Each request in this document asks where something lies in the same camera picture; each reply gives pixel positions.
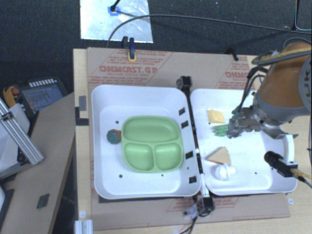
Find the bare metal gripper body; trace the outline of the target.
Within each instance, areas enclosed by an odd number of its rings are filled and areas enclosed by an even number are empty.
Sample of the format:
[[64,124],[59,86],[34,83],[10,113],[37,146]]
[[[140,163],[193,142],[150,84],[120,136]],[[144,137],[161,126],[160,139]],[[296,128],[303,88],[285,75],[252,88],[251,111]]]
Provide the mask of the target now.
[[282,123],[268,117],[258,107],[244,107],[235,120],[236,128],[246,128],[246,132],[265,132],[266,134],[282,134]]

